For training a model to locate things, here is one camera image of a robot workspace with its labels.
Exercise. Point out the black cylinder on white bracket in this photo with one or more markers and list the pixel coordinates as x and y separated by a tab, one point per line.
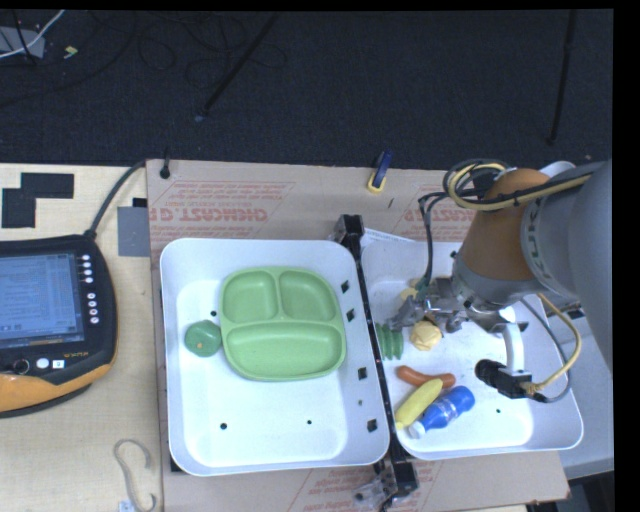
515	350

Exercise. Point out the blue and white bottle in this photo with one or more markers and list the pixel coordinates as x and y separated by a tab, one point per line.
445	410

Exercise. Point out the small pale yellow toy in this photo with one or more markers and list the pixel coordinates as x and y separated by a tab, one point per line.
407	294

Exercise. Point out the pale yellow lumpy toy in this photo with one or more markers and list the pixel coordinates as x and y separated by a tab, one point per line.
426	336

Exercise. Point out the green round toy fruit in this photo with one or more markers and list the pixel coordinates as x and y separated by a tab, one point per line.
202	339

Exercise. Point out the white plastic tray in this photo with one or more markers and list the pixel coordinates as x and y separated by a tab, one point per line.
280	425
480	430

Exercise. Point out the green ribbed toy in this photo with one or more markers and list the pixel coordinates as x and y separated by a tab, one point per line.
391	342

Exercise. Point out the green divided plate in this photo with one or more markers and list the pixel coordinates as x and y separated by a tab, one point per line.
282	325

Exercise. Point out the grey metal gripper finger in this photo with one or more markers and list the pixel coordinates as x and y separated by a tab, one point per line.
406	314
454	322

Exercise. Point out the yellow banana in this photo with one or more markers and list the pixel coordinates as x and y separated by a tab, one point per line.
419	402

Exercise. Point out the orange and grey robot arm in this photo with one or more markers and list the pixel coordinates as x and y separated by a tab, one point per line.
505	240

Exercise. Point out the brown cardboard board red print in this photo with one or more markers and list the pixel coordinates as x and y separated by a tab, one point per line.
280	210

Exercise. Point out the orange sausage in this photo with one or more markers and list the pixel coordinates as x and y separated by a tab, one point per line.
410	374

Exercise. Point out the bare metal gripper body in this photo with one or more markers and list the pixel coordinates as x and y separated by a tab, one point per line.
450	300

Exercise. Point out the thin black rod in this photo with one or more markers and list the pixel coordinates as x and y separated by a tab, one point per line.
372	330

